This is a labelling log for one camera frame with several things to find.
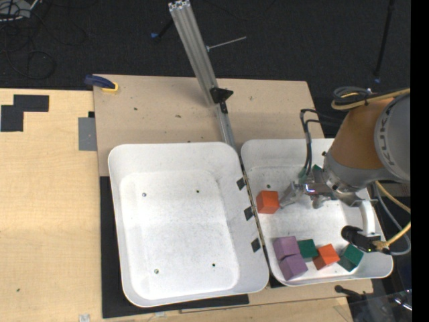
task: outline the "black floor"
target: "black floor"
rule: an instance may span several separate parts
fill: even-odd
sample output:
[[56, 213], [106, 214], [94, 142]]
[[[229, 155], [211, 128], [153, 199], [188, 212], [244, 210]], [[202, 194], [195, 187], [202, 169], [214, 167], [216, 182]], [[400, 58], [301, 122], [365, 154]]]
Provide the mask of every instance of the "black floor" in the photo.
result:
[[[0, 87], [87, 89], [93, 73], [194, 76], [174, 25], [161, 42], [151, 36], [168, 25], [175, 0], [24, 1], [28, 17], [0, 15]], [[192, 8], [207, 46], [246, 37], [209, 52], [217, 78], [306, 81], [316, 109], [341, 118], [330, 107], [338, 87], [410, 86], [411, 0], [192, 0]], [[338, 131], [322, 128], [328, 138]], [[411, 258], [397, 262], [400, 273]], [[399, 277], [384, 287], [398, 290]]]

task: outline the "white tray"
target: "white tray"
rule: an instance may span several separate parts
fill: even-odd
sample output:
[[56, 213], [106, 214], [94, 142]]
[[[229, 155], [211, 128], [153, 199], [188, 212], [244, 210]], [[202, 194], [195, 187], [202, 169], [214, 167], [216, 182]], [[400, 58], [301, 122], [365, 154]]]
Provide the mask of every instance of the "white tray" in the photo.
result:
[[109, 154], [125, 296], [139, 307], [257, 292], [269, 270], [239, 157], [221, 142]]
[[[312, 163], [323, 167], [323, 151], [328, 151], [333, 139], [312, 140]], [[250, 140], [243, 144], [241, 157], [245, 167], [253, 200], [262, 190], [277, 191], [279, 196], [291, 181], [298, 181], [306, 158], [306, 141], [302, 140]], [[369, 198], [367, 190], [358, 192], [361, 198]], [[362, 215], [357, 207], [348, 207], [340, 201], [326, 201], [319, 209], [312, 207], [309, 196], [293, 205], [279, 209], [273, 215], [258, 213], [265, 241], [271, 273], [282, 284], [298, 286], [346, 279], [384, 278], [393, 270], [391, 256], [380, 252], [365, 253], [359, 265], [348, 272], [339, 264], [317, 270], [307, 261], [308, 271], [303, 275], [285, 280], [274, 253], [273, 241], [277, 237], [296, 236], [296, 239], [314, 240], [316, 247], [332, 244], [340, 253], [348, 242], [341, 237], [345, 225], [362, 228]], [[375, 231], [385, 239], [377, 218]]]

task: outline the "black connector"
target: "black connector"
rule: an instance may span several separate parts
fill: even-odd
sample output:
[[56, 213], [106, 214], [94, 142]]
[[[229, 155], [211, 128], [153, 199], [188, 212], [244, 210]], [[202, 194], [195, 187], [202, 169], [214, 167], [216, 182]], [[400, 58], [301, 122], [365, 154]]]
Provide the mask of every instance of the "black connector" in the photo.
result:
[[377, 250], [377, 247], [373, 242], [379, 241], [381, 239], [381, 236], [365, 236], [359, 233], [360, 231], [362, 231], [362, 229], [359, 229], [358, 227], [346, 225], [341, 230], [341, 236], [343, 237], [343, 239], [350, 242], [364, 252], [370, 253]]

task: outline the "purple block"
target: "purple block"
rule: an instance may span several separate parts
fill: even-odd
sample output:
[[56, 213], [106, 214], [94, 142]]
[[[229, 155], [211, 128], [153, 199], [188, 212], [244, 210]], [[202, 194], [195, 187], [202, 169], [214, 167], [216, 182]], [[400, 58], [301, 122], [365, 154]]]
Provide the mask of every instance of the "purple block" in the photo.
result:
[[286, 256], [280, 263], [280, 270], [286, 280], [292, 279], [308, 271], [308, 267], [301, 254]]
[[282, 261], [285, 256], [299, 254], [300, 247], [295, 236], [279, 237], [273, 242], [277, 260]]

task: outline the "green block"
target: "green block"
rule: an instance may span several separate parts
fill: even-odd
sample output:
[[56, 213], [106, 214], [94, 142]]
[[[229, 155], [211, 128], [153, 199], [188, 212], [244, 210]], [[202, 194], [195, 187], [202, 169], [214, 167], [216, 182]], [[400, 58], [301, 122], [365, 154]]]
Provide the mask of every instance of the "green block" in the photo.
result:
[[353, 244], [349, 244], [340, 256], [340, 261], [338, 261], [337, 264], [351, 272], [359, 265], [362, 257], [363, 252], [357, 249]]
[[318, 256], [316, 245], [314, 245], [313, 239], [301, 239], [298, 241], [298, 247], [300, 248], [301, 256], [306, 258], [313, 258]]

